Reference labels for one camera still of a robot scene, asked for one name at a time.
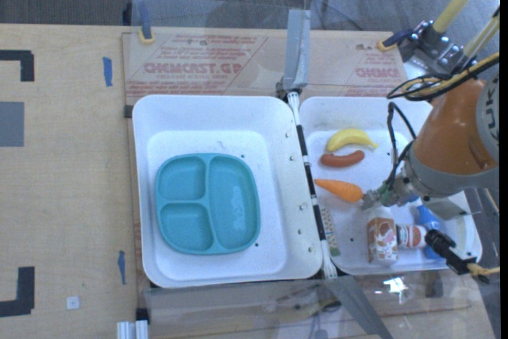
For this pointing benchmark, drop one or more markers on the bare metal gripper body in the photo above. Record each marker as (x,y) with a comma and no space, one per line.
(401,191)

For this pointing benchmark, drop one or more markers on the yellow banana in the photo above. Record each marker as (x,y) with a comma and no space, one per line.
(349,137)

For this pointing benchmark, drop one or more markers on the white patterned packet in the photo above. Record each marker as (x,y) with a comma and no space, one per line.
(330,230)

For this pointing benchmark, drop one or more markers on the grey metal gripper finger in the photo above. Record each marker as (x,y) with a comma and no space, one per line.
(371,199)

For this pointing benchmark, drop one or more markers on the thin black and white rod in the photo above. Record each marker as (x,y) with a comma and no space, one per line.
(307,170)

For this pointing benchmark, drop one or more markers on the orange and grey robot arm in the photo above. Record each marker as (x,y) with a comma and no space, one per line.
(452,139)

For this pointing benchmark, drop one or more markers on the red and white can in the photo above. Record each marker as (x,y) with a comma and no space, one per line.
(410,236)

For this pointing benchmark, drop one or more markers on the teal divided plate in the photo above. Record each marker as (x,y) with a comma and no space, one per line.
(230,194)

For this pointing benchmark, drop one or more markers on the blue bottle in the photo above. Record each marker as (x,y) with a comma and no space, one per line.
(428,217)

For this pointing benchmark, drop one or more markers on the black cylinder on white bracket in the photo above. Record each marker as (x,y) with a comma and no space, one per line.
(444,246)

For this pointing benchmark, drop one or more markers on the brown sausage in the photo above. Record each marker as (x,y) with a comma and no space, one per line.
(342,159)

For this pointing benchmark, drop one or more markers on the white plastic tray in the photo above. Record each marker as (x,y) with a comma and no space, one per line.
(357,218)
(278,190)

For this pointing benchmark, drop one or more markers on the brown and white carton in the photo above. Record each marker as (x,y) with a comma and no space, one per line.
(382,240)

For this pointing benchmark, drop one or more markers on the brown cardboard board red print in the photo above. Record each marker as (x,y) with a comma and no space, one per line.
(238,63)

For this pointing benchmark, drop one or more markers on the orange carrot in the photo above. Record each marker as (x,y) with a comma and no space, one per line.
(342,189)

